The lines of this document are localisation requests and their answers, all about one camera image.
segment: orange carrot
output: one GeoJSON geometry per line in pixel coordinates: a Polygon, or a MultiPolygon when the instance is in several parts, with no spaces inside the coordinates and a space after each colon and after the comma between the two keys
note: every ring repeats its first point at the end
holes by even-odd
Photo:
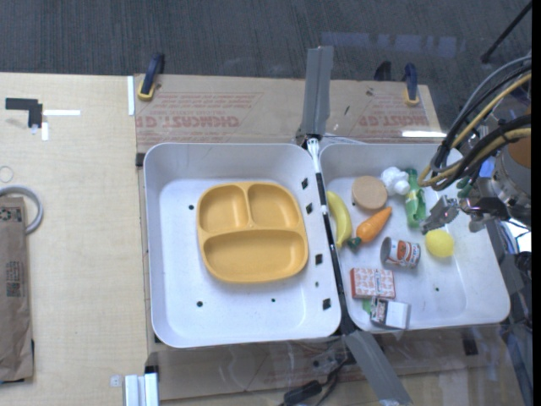
{"type": "Polygon", "coordinates": [[[355,231],[357,237],[349,239],[347,244],[355,250],[362,242],[370,242],[378,235],[379,232],[381,232],[387,223],[387,220],[391,216],[391,212],[392,207],[387,206],[381,211],[376,212],[369,219],[361,222],[355,231]]]}

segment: yellow banana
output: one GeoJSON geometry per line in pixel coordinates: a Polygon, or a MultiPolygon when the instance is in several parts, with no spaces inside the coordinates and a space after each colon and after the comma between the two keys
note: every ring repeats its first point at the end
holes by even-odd
{"type": "Polygon", "coordinates": [[[335,244],[337,248],[341,248],[342,244],[352,237],[352,219],[344,200],[332,191],[326,193],[329,210],[336,223],[335,244]]]}

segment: tin can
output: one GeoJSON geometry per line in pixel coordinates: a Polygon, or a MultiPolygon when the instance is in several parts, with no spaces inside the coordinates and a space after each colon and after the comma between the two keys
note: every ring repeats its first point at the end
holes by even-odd
{"type": "Polygon", "coordinates": [[[385,238],[381,244],[382,263],[414,268],[421,257],[421,246],[400,239],[385,238]]]}

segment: dark floor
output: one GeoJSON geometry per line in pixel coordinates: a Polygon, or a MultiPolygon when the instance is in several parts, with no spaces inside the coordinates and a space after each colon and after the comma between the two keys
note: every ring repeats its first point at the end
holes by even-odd
{"type": "Polygon", "coordinates": [[[335,46],[333,79],[414,63],[443,130],[473,89],[532,47],[530,0],[0,0],[0,71],[126,75],[153,52],[167,74],[304,78],[306,52],[335,46]]]}

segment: blue and yellow clamp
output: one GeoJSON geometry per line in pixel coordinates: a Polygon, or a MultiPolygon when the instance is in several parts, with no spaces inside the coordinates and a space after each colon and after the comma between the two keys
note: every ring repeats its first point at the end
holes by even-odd
{"type": "Polygon", "coordinates": [[[417,93],[417,70],[413,63],[408,63],[404,68],[404,78],[402,81],[406,81],[406,89],[402,92],[404,102],[414,107],[419,104],[419,96],[417,93]]]}
{"type": "Polygon", "coordinates": [[[161,52],[157,52],[152,56],[150,60],[149,68],[146,70],[145,79],[139,83],[137,89],[137,97],[141,101],[150,101],[154,96],[154,90],[156,83],[154,78],[156,74],[163,72],[164,55],[161,52]]]}

